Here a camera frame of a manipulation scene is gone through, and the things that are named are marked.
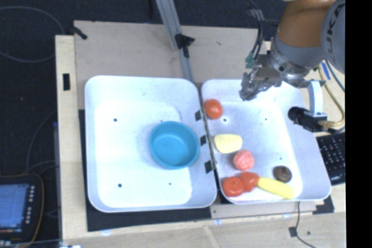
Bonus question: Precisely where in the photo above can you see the red toy tomato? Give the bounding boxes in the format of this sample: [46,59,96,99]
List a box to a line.
[203,99,224,120]
[222,177,245,197]

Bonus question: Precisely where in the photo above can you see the white plastic tray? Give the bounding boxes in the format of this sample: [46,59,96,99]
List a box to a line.
[84,75,218,213]
[200,79,332,206]

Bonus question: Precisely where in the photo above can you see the brown doughnut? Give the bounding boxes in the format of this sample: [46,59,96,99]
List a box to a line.
[273,166,293,183]

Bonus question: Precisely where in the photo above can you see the pale yellow toy potato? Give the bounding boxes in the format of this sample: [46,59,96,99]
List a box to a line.
[213,134,243,154]

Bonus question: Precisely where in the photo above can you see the pale wood board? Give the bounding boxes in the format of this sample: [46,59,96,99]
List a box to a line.
[73,20,329,220]

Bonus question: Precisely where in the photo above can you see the blue bowl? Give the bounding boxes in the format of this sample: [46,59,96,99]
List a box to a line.
[148,121,201,170]

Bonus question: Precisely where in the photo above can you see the black cylinder on white bracket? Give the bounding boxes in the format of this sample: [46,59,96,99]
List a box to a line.
[287,80,328,133]

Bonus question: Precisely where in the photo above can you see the black keyboard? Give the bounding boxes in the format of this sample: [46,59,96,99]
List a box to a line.
[316,132,346,186]

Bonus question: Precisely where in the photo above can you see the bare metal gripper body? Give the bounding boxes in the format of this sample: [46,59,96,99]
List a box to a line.
[246,50,311,91]

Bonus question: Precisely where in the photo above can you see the pink ridged toy food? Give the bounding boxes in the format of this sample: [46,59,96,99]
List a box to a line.
[232,149,255,171]

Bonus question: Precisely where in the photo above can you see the yellow toy corn cob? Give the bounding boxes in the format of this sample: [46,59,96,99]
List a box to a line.
[257,177,295,200]

